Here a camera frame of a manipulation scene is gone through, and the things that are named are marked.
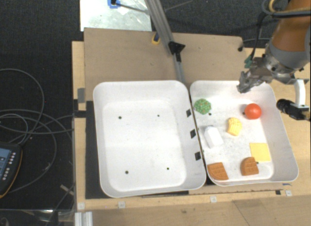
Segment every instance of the black carpet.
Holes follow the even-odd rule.
[[[189,0],[161,1],[164,8],[170,8]],[[167,17],[173,32],[248,39],[255,36],[262,1],[193,0],[167,11]],[[79,17],[79,0],[0,0],[0,69],[21,69],[34,76],[45,93],[44,112],[55,118],[73,113],[71,42],[83,40]],[[274,27],[275,22],[267,20],[261,36],[270,37]],[[36,84],[21,73],[0,72],[0,92],[0,110],[40,109]],[[23,129],[17,121],[10,124]],[[71,128],[70,118],[62,123]],[[61,130],[56,125],[51,129]],[[0,129],[0,141],[14,135]],[[72,149],[66,134],[55,137],[57,156],[51,169],[31,186],[0,199],[0,209],[50,209],[58,204],[65,194],[60,185],[70,187],[73,182]],[[49,166],[53,151],[51,136],[33,136],[24,147],[23,163],[12,189],[38,177]],[[60,209],[69,208],[71,203],[69,195]]]

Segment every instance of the blue tape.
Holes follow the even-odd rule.
[[[117,9],[118,7],[121,7],[119,0],[116,1],[115,5],[111,4],[111,0],[107,0],[107,4],[111,9]]]

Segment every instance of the black bracket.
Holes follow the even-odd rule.
[[[171,41],[169,42],[169,48],[172,55],[176,54],[177,62],[181,62],[180,52],[185,48],[185,45]]]

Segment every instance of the yellow block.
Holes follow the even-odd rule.
[[[249,143],[249,147],[256,162],[271,161],[267,143]]]

